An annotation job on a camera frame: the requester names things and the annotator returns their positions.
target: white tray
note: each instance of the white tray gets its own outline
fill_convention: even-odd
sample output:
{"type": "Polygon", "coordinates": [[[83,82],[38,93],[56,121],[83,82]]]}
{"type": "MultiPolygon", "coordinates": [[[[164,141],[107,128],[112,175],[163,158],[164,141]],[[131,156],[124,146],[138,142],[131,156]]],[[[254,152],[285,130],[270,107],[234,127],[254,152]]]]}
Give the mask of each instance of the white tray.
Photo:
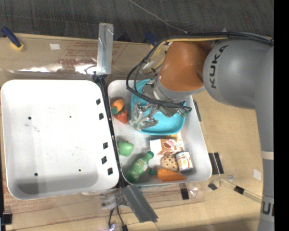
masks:
{"type": "MultiPolygon", "coordinates": [[[[129,81],[129,86],[133,86],[132,80],[129,81]]],[[[125,80],[115,80],[111,82],[108,86],[108,95],[110,103],[115,99],[123,98],[125,100],[125,107],[128,110],[128,114],[131,114],[131,93],[126,89],[125,80]]],[[[156,176],[150,176],[149,170],[147,170],[140,177],[137,183],[130,183],[131,185],[153,186],[182,182],[196,182],[207,180],[211,176],[212,166],[191,96],[186,100],[186,106],[192,107],[193,110],[186,116],[185,124],[182,130],[177,134],[177,137],[183,140],[184,148],[190,153],[194,170],[184,173],[186,176],[185,180],[167,182],[161,181],[156,176]]],[[[131,155],[119,156],[123,175],[126,175],[127,171],[139,157],[144,156],[145,153],[150,150],[150,140],[165,137],[141,133],[134,130],[130,125],[123,124],[114,118],[113,124],[117,143],[119,141],[128,140],[130,143],[134,144],[134,150],[131,155]]],[[[162,155],[155,155],[149,161],[149,167],[160,166],[161,157],[162,155]]]]}
{"type": "Polygon", "coordinates": [[[19,199],[110,189],[119,178],[100,88],[11,80],[1,88],[7,186],[19,199]]]}

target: white sticker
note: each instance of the white sticker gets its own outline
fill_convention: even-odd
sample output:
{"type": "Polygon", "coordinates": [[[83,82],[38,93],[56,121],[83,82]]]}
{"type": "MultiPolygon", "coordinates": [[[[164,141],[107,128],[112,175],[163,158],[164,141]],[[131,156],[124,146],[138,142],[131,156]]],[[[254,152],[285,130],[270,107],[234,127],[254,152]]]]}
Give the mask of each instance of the white sticker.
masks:
{"type": "Polygon", "coordinates": [[[256,178],[257,180],[261,180],[261,172],[254,169],[253,177],[256,178]]]}
{"type": "Polygon", "coordinates": [[[60,50],[60,45],[59,44],[50,44],[50,49],[52,50],[60,50]]]}

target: white wire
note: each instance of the white wire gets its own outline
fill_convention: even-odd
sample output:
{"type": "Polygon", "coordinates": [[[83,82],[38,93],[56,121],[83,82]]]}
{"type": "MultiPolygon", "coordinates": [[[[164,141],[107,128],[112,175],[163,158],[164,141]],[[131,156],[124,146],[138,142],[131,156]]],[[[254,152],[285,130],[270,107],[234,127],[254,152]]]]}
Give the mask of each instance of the white wire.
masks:
{"type": "Polygon", "coordinates": [[[137,3],[133,2],[132,0],[127,0],[127,1],[131,2],[132,4],[134,4],[135,6],[137,6],[138,8],[141,8],[142,10],[146,11],[147,13],[149,13],[149,14],[152,15],[152,16],[154,16],[154,17],[157,18],[158,20],[162,21],[162,22],[165,23],[166,25],[168,25],[168,26],[170,26],[170,27],[172,27],[172,28],[175,28],[175,29],[177,29],[177,30],[179,30],[179,31],[182,31],[182,32],[184,32],[185,34],[188,33],[187,31],[185,31],[185,30],[183,30],[183,29],[180,29],[180,28],[177,28],[177,27],[175,27],[175,26],[173,26],[173,25],[170,25],[168,22],[164,21],[163,19],[161,19],[161,18],[158,17],[157,15],[155,15],[155,14],[153,14],[152,12],[150,12],[150,11],[146,10],[145,8],[141,7],[140,5],[138,5],[137,3]]]}

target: green bottle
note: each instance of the green bottle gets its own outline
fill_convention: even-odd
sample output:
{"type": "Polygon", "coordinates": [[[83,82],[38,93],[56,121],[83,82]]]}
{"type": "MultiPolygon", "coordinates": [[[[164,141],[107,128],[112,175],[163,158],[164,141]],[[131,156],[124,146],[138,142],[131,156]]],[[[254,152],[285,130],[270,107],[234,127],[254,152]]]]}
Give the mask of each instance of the green bottle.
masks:
{"type": "Polygon", "coordinates": [[[144,157],[137,159],[131,169],[127,172],[126,179],[129,182],[135,183],[139,177],[148,169],[149,160],[154,157],[152,151],[148,151],[144,157]]]}

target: can label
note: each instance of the can label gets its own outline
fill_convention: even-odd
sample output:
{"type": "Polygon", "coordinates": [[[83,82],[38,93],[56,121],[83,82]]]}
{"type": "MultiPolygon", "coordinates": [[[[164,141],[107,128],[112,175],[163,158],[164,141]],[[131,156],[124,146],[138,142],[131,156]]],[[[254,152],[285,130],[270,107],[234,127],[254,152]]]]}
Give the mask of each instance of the can label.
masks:
{"type": "Polygon", "coordinates": [[[194,167],[189,152],[178,152],[175,155],[181,173],[191,171],[194,167]]]}

